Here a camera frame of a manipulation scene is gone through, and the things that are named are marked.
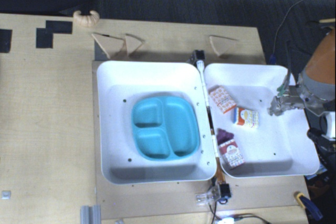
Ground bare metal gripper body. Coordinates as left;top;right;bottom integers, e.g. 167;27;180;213
280;85;307;113

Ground white plastic tray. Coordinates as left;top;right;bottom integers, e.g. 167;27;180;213
203;62;321;179
96;60;218;185

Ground orange blue yellow carton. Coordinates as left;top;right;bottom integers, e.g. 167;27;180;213
233;106;260;130

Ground orange patterned carton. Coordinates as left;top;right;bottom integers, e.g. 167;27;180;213
208;85;237;114

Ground purple grapes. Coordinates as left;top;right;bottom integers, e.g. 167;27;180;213
216;128;235;145

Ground red patterned carton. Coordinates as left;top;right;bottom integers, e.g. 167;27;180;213
218;138;246;168

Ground thin black and white rod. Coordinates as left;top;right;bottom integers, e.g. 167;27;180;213
196;59;227;185

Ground beige triangular bread slice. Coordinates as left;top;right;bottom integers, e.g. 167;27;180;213
124;33;146;57
91;32;125;59
208;35;239;59

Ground blue divided plate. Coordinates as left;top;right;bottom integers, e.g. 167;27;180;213
131;95;201;162

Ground beige croissant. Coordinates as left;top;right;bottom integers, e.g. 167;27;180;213
72;9;101;28

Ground black cylinder on white bracket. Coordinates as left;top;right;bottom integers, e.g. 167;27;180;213
307;111;336;153

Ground black block with thin wires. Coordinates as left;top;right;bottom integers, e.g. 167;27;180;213
192;49;206;62
218;183;233;205

